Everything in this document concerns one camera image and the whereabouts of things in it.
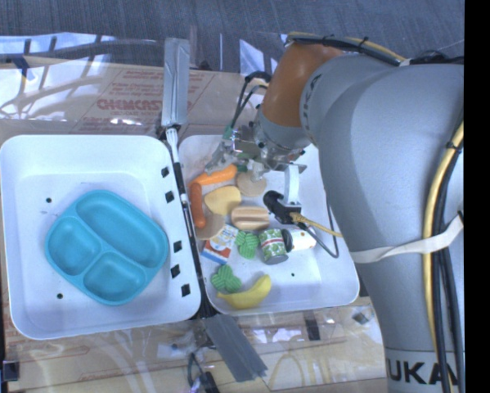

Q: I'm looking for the white bottle with black cap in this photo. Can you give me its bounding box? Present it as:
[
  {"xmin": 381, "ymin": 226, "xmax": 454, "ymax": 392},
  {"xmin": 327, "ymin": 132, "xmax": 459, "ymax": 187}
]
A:
[{"xmin": 281, "ymin": 228, "xmax": 317, "ymax": 254}]

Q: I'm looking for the tan bread roll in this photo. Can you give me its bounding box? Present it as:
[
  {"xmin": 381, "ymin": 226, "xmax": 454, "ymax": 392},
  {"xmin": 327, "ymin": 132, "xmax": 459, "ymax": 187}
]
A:
[{"xmin": 230, "ymin": 205, "xmax": 271, "ymax": 232}]

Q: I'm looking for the blue divided plate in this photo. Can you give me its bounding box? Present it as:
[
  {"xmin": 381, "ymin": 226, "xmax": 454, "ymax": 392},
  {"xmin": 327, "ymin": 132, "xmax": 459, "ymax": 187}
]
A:
[{"xmin": 44, "ymin": 189, "xmax": 170, "ymax": 307}]

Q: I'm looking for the black cylinder on white bracket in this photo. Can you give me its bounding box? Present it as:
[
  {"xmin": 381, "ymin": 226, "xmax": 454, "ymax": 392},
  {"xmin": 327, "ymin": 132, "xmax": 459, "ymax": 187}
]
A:
[{"xmin": 262, "ymin": 164, "xmax": 303, "ymax": 225}]

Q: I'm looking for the brown cardboard board red print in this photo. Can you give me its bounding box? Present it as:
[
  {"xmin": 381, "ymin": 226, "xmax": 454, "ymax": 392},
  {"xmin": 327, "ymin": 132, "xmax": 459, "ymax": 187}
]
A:
[{"xmin": 0, "ymin": 61, "xmax": 388, "ymax": 393}]

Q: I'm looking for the black block with thin wires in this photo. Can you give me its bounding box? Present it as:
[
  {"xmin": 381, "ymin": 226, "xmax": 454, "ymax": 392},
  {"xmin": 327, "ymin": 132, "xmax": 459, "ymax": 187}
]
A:
[{"xmin": 198, "ymin": 370, "xmax": 220, "ymax": 393}]

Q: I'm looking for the orange carrot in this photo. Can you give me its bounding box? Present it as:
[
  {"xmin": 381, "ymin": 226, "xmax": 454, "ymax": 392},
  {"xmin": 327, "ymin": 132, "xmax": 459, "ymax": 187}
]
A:
[{"xmin": 188, "ymin": 164, "xmax": 239, "ymax": 188}]

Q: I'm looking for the white and orange carton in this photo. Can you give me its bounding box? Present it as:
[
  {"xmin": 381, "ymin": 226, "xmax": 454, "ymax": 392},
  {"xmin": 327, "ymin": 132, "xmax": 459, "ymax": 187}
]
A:
[{"xmin": 200, "ymin": 224, "xmax": 241, "ymax": 266}]

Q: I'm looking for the green and white can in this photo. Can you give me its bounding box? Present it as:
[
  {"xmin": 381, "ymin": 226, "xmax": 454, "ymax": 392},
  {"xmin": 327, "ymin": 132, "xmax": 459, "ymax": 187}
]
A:
[{"xmin": 258, "ymin": 228, "xmax": 290, "ymax": 266}]

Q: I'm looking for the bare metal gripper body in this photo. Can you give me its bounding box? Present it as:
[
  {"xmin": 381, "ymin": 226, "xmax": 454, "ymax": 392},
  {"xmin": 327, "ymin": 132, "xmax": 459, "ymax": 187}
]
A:
[{"xmin": 226, "ymin": 125, "xmax": 308, "ymax": 174}]

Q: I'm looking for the orange sausage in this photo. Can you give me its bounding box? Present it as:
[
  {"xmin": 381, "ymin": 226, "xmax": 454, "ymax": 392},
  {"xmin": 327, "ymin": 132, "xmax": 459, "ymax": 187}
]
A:
[{"xmin": 190, "ymin": 182, "xmax": 207, "ymax": 230}]

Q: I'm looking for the tan round biscuit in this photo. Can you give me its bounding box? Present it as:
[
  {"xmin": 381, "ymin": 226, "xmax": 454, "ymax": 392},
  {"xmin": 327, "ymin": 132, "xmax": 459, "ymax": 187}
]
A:
[{"xmin": 236, "ymin": 172, "xmax": 268, "ymax": 198}]

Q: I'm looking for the pale yellow potato slice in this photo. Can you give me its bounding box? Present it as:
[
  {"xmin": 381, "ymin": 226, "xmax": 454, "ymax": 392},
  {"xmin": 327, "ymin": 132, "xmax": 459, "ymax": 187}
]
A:
[{"xmin": 204, "ymin": 185, "xmax": 243, "ymax": 217}]

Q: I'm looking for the white plastic tray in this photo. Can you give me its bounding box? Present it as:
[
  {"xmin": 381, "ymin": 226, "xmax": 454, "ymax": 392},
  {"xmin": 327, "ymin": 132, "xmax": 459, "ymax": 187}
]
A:
[
  {"xmin": 178, "ymin": 133, "xmax": 361, "ymax": 317},
  {"xmin": 0, "ymin": 133, "xmax": 202, "ymax": 341}
]

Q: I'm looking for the yellow banana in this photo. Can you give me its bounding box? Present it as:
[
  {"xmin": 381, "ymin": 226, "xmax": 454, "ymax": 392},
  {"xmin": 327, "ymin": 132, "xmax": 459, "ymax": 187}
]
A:
[{"xmin": 216, "ymin": 273, "xmax": 273, "ymax": 311}]

